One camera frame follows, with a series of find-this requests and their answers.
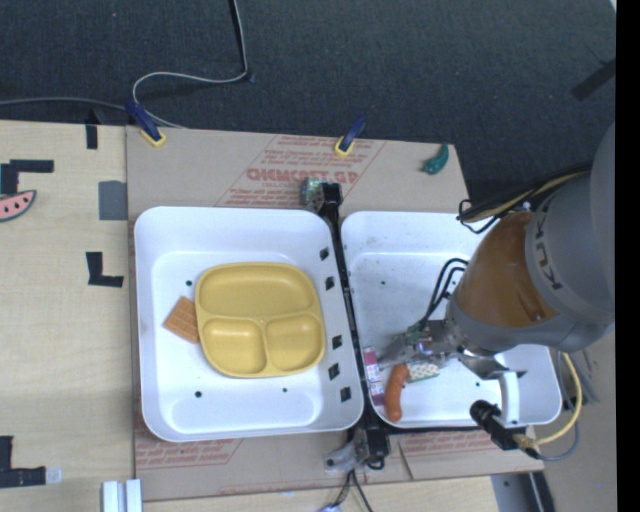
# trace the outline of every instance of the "white tray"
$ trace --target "white tray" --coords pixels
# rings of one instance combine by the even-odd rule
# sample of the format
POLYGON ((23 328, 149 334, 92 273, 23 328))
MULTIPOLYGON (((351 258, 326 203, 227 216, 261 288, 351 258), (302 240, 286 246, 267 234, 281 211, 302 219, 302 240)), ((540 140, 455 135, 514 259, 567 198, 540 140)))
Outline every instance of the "white tray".
POLYGON ((331 234, 296 210, 159 207, 135 226, 142 412, 168 441, 344 430, 364 406, 331 234), (235 262, 296 265, 313 281, 325 320, 326 352, 297 375, 258 379, 216 372, 200 345, 162 327, 199 275, 235 262), (326 289, 327 278, 334 286, 326 289))
MULTIPOLYGON (((453 257, 469 259, 482 240, 452 214, 358 212, 345 219, 342 242, 349 270, 354 315, 362 348, 377 354, 424 315, 438 274, 453 257)), ((434 312, 444 317, 446 301, 434 312)), ((561 397, 546 347, 522 345, 496 359, 512 370, 526 370, 517 380, 521 424, 544 424, 556 418, 561 397)), ((390 369, 382 372, 386 386, 390 369)), ((435 378, 406 385, 400 428, 469 427, 471 404, 479 399, 500 405, 498 381, 482 381, 458 361, 435 378)))

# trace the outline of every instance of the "cardboard sheet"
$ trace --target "cardboard sheet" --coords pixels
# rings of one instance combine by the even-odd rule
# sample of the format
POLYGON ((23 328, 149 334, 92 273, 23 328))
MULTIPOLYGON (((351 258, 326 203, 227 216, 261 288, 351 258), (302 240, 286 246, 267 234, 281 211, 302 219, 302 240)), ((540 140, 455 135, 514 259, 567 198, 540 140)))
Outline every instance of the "cardboard sheet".
MULTIPOLYGON (((336 140, 323 137, 165 129, 166 143, 152 147, 127 128, 131 327, 134 396, 137 376, 137 308, 133 226, 154 206, 301 208, 306 177, 342 185, 343 216, 362 210, 456 212, 467 198, 453 146, 436 175, 421 169, 440 144, 356 141, 340 159, 336 140)), ((326 473, 324 457, 346 433, 300 434, 172 444, 156 439, 135 398, 136 477, 145 500, 335 487, 341 474, 326 473)), ((477 430, 391 436, 392 451, 367 483, 406 482, 533 471, 542 464, 519 452, 502 452, 477 430)))

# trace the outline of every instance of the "brown sausage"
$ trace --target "brown sausage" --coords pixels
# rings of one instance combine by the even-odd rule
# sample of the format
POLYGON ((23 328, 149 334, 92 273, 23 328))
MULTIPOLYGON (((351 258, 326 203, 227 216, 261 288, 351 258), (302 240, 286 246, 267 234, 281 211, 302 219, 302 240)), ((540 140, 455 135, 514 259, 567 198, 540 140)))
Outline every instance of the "brown sausage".
POLYGON ((395 422, 402 418, 400 393, 408 376, 409 368, 404 363, 395 365, 389 375, 387 389, 384 391, 384 412, 391 421, 395 422))

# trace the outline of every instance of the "yellow bowl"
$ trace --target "yellow bowl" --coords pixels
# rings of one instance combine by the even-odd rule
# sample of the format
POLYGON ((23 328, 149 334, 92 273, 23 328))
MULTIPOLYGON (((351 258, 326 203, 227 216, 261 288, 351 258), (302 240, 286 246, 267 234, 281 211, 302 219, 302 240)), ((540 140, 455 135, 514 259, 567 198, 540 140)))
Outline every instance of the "yellow bowl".
POLYGON ((196 286, 200 342, 209 363, 232 377, 305 371, 325 351, 315 286, 285 263, 232 263, 205 271, 196 286))

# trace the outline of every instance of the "watermelon slice toy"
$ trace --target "watermelon slice toy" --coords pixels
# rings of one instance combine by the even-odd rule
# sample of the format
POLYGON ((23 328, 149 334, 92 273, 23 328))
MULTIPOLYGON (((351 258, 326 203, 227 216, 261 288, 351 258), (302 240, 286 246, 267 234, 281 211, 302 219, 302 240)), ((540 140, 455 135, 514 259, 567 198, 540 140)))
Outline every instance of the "watermelon slice toy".
POLYGON ((10 196, 0 196, 0 222, 19 217, 26 212, 36 198, 35 190, 27 190, 10 196))

